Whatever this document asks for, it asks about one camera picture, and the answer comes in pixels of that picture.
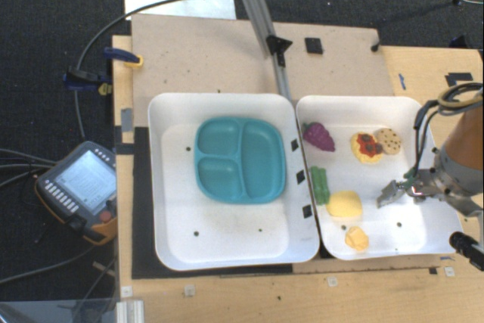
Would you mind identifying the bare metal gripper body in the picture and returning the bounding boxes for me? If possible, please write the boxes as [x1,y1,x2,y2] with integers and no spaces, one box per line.
[401,167,455,204]

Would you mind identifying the white plastic tray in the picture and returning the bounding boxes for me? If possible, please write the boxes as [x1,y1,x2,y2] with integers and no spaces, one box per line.
[147,92,322,272]
[295,94,466,262]

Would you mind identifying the yellow toy bread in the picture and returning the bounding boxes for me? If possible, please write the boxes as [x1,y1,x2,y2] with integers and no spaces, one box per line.
[325,189,364,219]

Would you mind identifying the small yellow toy pasta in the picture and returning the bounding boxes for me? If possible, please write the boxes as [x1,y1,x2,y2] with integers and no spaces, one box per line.
[344,225,370,252]

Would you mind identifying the tan chocolate chip biscuit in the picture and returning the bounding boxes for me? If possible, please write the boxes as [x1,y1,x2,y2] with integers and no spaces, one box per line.
[373,127,403,156]

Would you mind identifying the yellow toy spaghetti with sauce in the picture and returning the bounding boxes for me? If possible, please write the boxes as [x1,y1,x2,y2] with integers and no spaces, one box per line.
[349,132,384,165]

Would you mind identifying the green toy beans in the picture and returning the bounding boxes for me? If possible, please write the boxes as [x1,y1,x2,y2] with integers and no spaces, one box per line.
[309,166,331,207]

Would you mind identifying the purple toy grapes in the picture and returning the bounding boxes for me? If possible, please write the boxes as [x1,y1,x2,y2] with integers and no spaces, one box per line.
[301,121,337,154]

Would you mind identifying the teal divided plate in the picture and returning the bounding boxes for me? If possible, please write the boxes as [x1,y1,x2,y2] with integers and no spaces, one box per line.
[194,116,287,206]

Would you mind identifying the black block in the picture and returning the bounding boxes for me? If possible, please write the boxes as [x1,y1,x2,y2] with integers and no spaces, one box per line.
[304,36,325,55]

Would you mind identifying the brown cardboard board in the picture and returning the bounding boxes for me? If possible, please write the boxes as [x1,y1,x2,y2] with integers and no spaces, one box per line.
[130,13,461,275]

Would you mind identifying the black cylinder on white bracket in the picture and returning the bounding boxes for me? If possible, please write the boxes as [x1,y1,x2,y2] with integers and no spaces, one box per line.
[448,196,484,272]

